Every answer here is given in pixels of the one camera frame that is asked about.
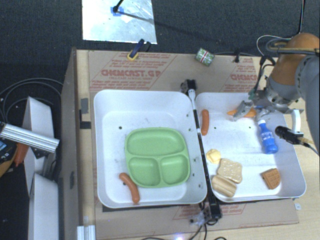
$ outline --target blue water bottle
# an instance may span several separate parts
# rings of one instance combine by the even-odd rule
[[[274,154],[278,152],[278,146],[275,143],[275,138],[266,126],[265,120],[259,120],[258,125],[260,127],[260,138],[263,145],[263,150],[265,154]]]

